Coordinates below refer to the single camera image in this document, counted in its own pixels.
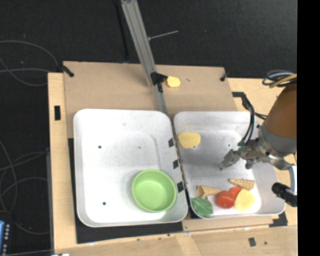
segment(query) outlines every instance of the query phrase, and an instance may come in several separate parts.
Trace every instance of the green bowl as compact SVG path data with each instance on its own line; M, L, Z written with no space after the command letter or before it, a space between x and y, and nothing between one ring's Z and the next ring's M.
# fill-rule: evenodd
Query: green bowl
M176 202L176 185L166 173L156 169L140 172L132 182L132 195L142 209L151 213L169 210Z

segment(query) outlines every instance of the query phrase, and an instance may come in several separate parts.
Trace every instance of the robotic hand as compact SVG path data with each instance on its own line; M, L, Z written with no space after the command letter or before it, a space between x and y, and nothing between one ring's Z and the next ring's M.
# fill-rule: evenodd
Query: robotic hand
M242 158L246 160L247 169L252 168L257 162L264 162L272 164L281 171L288 170L290 187L275 183L271 189L286 203L297 207L297 165L292 165L284 159L297 151L297 74L284 70L273 70L267 73L262 83L270 88L284 87L284 90L266 117L255 113L244 93L238 92L234 95L241 97L242 105L250 111L250 125L246 135L238 144L238 150L231 149L219 167L220 170L223 170ZM251 139L255 115L265 120L259 127L258 137Z

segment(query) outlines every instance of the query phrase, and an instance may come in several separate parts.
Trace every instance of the red toy tomato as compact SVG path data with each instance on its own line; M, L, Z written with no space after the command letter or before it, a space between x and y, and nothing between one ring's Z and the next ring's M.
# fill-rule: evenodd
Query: red toy tomato
M240 190L242 190L241 187L239 186L234 186L232 188L229 189L230 194L232 194L234 196L234 198L237 197L237 195L239 194Z
M235 205L235 197L228 191L221 191L216 197L216 205L221 208L231 208Z

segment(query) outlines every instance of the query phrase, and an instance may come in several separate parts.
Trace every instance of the brown cylinder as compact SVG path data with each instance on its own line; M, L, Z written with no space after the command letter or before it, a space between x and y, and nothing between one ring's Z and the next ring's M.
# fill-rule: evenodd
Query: brown cylinder
M264 125L274 135L297 138L297 83L287 86L280 93Z

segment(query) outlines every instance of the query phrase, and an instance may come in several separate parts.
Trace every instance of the yellow cable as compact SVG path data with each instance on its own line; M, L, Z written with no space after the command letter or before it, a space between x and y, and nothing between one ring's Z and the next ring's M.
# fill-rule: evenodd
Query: yellow cable
M276 86L282 84L283 82L287 82L287 81L289 81L291 79L294 79L294 78L297 78L297 74L292 74L292 75L289 75L289 76L287 76L285 78L280 79L279 81L271 84L270 88L276 87Z

